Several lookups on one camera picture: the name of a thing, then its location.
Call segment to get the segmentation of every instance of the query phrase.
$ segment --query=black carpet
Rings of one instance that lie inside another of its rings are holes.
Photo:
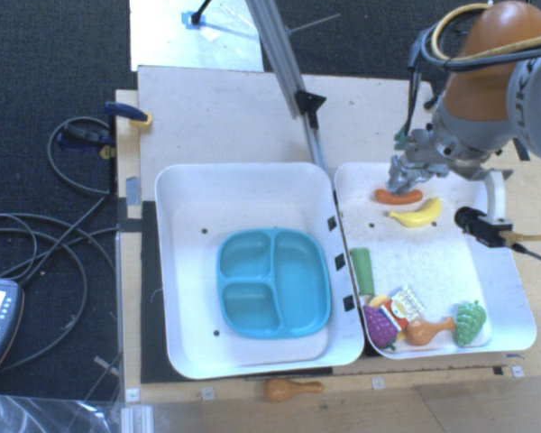
[[[341,14],[292,35],[303,72],[378,78],[407,78],[405,62],[418,32],[456,6],[478,1],[486,0],[277,0],[289,28]],[[541,0],[534,4],[541,8]],[[115,90],[136,88],[129,24],[129,0],[0,0],[0,213],[45,215],[72,224],[98,201],[54,174],[46,144],[55,127],[73,116],[105,120],[103,105]],[[444,81],[432,69],[424,70],[424,79],[435,88]],[[108,188],[108,162],[95,154],[57,150],[55,158],[71,178]],[[116,201],[110,197],[81,227],[94,232],[115,226],[116,220]],[[1,220],[0,226],[14,225]],[[55,237],[64,232],[36,221],[32,228]],[[99,240],[114,257],[114,235]],[[41,243],[41,251],[47,248]],[[82,399],[102,372],[94,358],[115,358],[112,269],[92,245],[74,250],[88,278],[84,315],[48,353],[1,372],[0,393]],[[0,273],[30,251],[24,236],[0,235]],[[23,322],[4,367],[64,332],[80,307],[82,287],[67,254],[56,253],[43,265],[26,288]],[[115,384],[106,377],[92,399],[109,399]]]

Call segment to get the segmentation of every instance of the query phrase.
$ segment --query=toy banana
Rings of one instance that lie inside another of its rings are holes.
[[[441,207],[441,199],[432,198],[415,212],[397,213],[391,210],[389,217],[396,218],[403,226],[419,227],[435,221],[441,213]]]

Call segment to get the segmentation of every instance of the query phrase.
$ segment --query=yellow cable hose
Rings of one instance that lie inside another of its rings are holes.
[[[469,5],[459,6],[458,8],[455,8],[453,11],[448,13],[441,21],[439,21],[439,23],[437,24],[436,28],[433,30],[433,33],[431,35],[431,51],[433,52],[435,57],[438,60],[442,60],[442,61],[479,60],[482,58],[487,58],[489,56],[514,53],[516,51],[522,51],[522,50],[536,48],[536,47],[541,46],[541,36],[540,36],[540,37],[535,37],[533,39],[528,39],[524,41],[516,41],[514,43],[510,43],[509,45],[503,45],[502,47],[497,47],[497,48],[492,48],[490,50],[481,51],[473,55],[461,56],[461,57],[455,57],[455,58],[445,55],[439,49],[439,37],[441,35],[441,32],[443,32],[446,25],[448,25],[454,18],[460,16],[461,14],[465,14],[465,13],[469,13],[469,12],[477,11],[477,10],[485,11],[489,8],[491,8],[490,4],[469,4]]]
[[[541,241],[541,235],[522,235],[513,231],[501,231],[499,236],[505,240],[506,244],[516,244],[517,242]]]

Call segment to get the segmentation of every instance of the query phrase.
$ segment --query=toy sausage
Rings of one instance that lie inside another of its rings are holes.
[[[375,191],[375,198],[382,204],[400,206],[418,202],[423,198],[423,193],[418,189],[414,189],[406,194],[401,194],[400,196],[393,196],[386,189],[377,189]]]

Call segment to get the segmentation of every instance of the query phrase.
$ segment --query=white plastic tray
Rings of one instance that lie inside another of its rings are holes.
[[[421,185],[422,202],[393,208],[414,210],[428,198],[440,197],[441,215],[436,226],[406,228],[387,216],[391,206],[373,196],[376,189],[385,187],[388,171],[388,163],[346,163],[335,175],[347,247],[370,250],[375,293],[390,296],[408,285],[426,306],[423,317],[433,322],[455,317],[459,303],[478,300],[487,311],[487,322],[465,348],[455,344],[452,332],[445,331],[427,345],[398,341],[396,351],[381,353],[406,359],[524,350],[533,345],[536,324],[510,250],[479,244],[454,223],[460,207],[487,211],[484,184],[451,173]]]
[[[205,379],[349,364],[364,345],[333,188],[309,163],[175,165],[156,179],[155,197],[168,355],[189,378]],[[328,220],[336,221],[336,227]],[[216,253],[231,233],[283,227],[313,236],[326,257],[332,311],[311,336],[259,340],[226,325],[216,291]]]

